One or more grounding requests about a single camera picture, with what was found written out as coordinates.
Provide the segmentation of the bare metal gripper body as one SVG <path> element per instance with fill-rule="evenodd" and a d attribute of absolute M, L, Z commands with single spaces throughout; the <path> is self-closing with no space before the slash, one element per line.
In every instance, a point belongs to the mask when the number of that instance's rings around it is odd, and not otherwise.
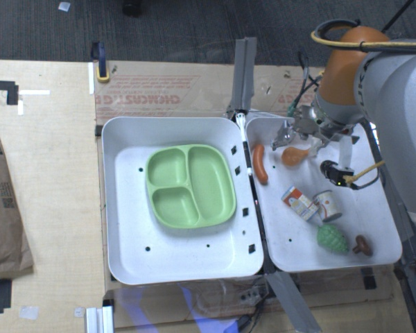
<path fill-rule="evenodd" d="M 295 111 L 294 116 L 293 129 L 302 140 L 315 137 L 330 142 L 333 138 L 333 121 L 320 106 L 303 105 Z"/>

